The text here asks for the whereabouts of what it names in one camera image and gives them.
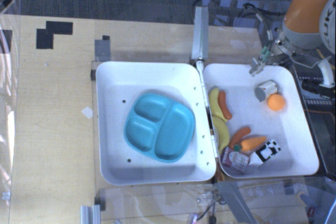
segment blue divided plate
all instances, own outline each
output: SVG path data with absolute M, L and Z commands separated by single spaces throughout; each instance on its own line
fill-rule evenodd
M 188 148 L 195 129 L 195 116 L 186 106 L 155 93 L 140 96 L 124 128 L 127 143 L 138 152 L 172 163 Z

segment tin can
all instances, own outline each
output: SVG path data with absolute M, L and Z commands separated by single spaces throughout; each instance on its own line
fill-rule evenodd
M 275 94 L 277 92 L 278 92 L 278 87 L 275 84 L 275 82 L 272 80 L 269 80 L 254 89 L 254 94 L 260 102 L 267 99 L 268 97 L 270 97 L 270 95 Z

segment orange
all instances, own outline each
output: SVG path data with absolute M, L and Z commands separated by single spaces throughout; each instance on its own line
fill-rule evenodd
M 285 106 L 285 100 L 279 94 L 272 94 L 268 98 L 267 104 L 268 104 L 268 106 L 269 106 L 270 109 L 272 109 L 274 111 L 278 111 L 278 110 L 282 109 Z

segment white plastic tub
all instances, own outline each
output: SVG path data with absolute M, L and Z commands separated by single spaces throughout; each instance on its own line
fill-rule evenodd
M 223 166 L 233 178 L 265 178 L 312 175 L 319 168 L 319 159 L 309 131 L 292 74 L 285 68 L 266 66 L 254 77 L 248 65 L 211 64 L 204 70 L 208 91 L 219 87 L 226 92 L 227 106 L 233 118 L 227 122 L 232 136 L 243 126 L 251 128 L 250 135 L 266 135 L 274 139 L 281 152 L 261 165 L 256 171 L 240 174 Z M 273 80 L 285 98 L 285 107 L 272 111 L 267 102 L 259 102 L 254 95 L 258 85 Z
M 182 63 L 105 62 L 97 69 L 100 168 L 114 185 L 204 181 L 216 170 L 198 72 Z M 195 116 L 195 131 L 185 154 L 163 163 L 132 149 L 124 139 L 127 116 L 145 93 L 172 98 Z

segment wooden table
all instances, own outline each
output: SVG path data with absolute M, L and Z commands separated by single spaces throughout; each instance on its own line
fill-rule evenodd
M 46 28 L 47 20 L 73 22 L 73 33 L 54 35 L 54 49 L 36 49 L 36 29 Z M 110 36 L 114 60 L 183 61 L 191 53 L 193 26 L 21 16 L 10 223 L 79 223 L 80 207 L 93 204 L 93 120 L 82 110 L 92 109 L 91 62 L 95 39 L 103 35 Z M 247 63 L 258 55 L 260 41 L 250 29 L 210 27 L 209 46 L 224 62 Z M 302 206 L 283 210 L 299 218 Z M 224 219 L 233 220 L 227 208 L 217 223 Z M 185 223 L 186 215 L 122 223 L 149 220 Z

